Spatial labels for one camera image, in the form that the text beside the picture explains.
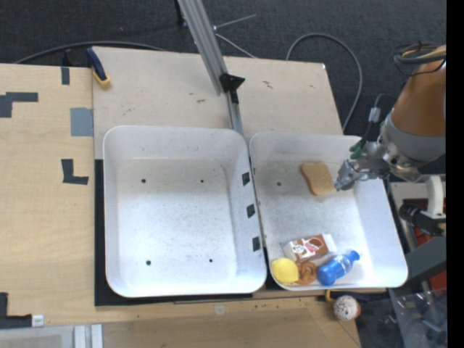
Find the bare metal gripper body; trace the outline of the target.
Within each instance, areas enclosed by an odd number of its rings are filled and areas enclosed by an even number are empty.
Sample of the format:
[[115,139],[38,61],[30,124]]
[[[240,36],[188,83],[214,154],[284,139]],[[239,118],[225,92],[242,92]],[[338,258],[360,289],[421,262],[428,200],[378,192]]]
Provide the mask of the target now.
[[404,181],[418,181],[421,162],[403,154],[392,142],[360,142],[357,146],[357,172],[369,178],[394,175]]

